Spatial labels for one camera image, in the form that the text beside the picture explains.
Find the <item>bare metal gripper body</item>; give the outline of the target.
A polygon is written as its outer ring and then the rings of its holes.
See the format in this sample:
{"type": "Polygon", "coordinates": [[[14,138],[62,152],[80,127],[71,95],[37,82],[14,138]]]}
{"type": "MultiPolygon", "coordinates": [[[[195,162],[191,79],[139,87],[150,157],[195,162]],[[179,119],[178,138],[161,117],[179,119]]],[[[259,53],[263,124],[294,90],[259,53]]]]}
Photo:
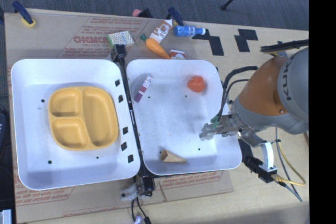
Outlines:
{"type": "Polygon", "coordinates": [[[237,114],[227,114],[213,118],[213,133],[223,137],[232,136],[244,131],[244,125],[237,114]]]}

